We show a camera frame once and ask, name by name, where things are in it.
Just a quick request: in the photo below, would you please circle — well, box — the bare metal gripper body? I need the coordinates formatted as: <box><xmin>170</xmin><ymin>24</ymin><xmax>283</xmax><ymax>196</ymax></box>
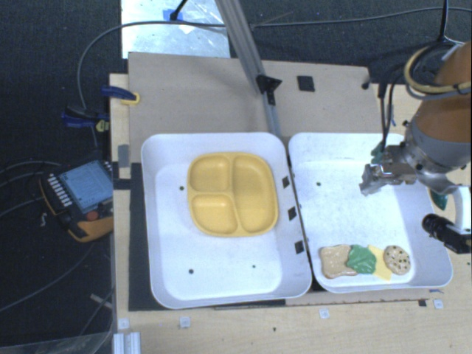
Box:
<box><xmin>381</xmin><ymin>145</ymin><xmax>461</xmax><ymax>195</ymax></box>

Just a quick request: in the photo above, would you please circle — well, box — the white plastic tray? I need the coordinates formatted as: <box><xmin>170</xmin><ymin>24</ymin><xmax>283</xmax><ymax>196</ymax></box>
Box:
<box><xmin>287</xmin><ymin>131</ymin><xmax>454</xmax><ymax>295</ymax></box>
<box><xmin>140</xmin><ymin>131</ymin><xmax>314</xmax><ymax>310</ymax></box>

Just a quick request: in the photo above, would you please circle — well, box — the green toy lettuce leaf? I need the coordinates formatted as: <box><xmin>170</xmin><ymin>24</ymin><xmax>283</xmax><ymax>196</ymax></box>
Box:
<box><xmin>345</xmin><ymin>244</ymin><xmax>378</xmax><ymax>276</ymax></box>

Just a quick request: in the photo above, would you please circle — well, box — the tan chocolate chip toy biscuit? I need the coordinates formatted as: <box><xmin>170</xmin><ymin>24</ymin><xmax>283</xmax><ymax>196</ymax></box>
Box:
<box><xmin>382</xmin><ymin>245</ymin><xmax>412</xmax><ymax>277</ymax></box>

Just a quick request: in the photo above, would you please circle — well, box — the yellow toy cheese slice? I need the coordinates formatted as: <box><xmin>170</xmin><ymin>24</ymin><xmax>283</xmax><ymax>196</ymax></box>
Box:
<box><xmin>367</xmin><ymin>244</ymin><xmax>394</xmax><ymax>283</ymax></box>

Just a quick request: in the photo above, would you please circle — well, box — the tan toy bread slice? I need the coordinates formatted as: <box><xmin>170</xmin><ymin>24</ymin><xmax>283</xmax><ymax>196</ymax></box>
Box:
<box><xmin>318</xmin><ymin>243</ymin><xmax>358</xmax><ymax>280</ymax></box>

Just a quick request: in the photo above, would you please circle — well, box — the yellow divided plate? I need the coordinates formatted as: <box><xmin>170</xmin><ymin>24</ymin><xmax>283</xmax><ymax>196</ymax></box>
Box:
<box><xmin>187</xmin><ymin>152</ymin><xmax>280</xmax><ymax>239</ymax></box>

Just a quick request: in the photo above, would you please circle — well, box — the brown cardboard board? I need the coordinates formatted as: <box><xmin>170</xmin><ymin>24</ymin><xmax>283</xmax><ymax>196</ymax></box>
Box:
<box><xmin>127</xmin><ymin>51</ymin><xmax>431</xmax><ymax>308</ymax></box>

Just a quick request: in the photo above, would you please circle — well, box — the black cylinder on white bracket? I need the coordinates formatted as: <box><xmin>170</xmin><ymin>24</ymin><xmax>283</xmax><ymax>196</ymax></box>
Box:
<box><xmin>422</xmin><ymin>184</ymin><xmax>472</xmax><ymax>255</ymax></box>

